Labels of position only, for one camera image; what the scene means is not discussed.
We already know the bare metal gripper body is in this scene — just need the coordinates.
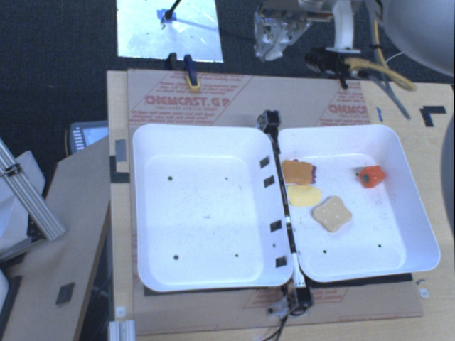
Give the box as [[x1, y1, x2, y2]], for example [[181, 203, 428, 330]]
[[261, 0, 357, 25]]

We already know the brown cardboard board red print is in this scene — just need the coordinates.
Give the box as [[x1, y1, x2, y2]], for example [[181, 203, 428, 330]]
[[127, 68, 424, 335]]

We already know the orange toy sandwich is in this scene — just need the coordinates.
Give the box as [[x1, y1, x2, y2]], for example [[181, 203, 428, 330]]
[[281, 159, 318, 186]]

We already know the yellow toy cheese slice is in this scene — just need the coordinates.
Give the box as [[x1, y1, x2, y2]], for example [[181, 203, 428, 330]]
[[287, 184, 323, 207]]

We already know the orange toy pepper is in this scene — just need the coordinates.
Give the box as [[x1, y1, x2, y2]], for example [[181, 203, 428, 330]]
[[358, 165, 387, 189]]

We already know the thin black and white rod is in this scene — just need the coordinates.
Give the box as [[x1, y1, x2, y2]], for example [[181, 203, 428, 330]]
[[269, 128, 306, 288]]

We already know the white plastic tray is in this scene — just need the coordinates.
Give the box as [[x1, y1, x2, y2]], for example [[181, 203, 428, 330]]
[[278, 124, 441, 283], [132, 123, 294, 293]]

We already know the beige toy biscuit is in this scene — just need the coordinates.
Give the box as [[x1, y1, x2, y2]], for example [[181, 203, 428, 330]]
[[311, 195, 353, 233]]

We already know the black cylinder on white bracket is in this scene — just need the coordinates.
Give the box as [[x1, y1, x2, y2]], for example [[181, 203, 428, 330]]
[[304, 0, 361, 77]]

